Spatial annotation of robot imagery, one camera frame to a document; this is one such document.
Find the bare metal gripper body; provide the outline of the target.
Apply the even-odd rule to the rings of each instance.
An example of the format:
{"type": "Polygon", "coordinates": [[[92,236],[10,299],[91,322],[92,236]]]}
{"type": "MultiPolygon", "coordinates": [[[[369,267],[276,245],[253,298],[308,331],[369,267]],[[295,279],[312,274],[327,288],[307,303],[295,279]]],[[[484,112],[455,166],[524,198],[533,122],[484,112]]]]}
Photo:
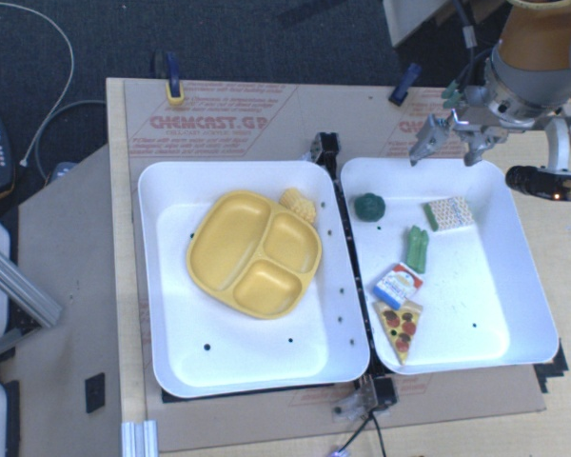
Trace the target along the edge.
{"type": "Polygon", "coordinates": [[[451,129],[469,147],[503,143],[509,133],[529,130],[547,114],[547,107],[523,100],[501,86],[467,87],[451,109],[451,129]]]}

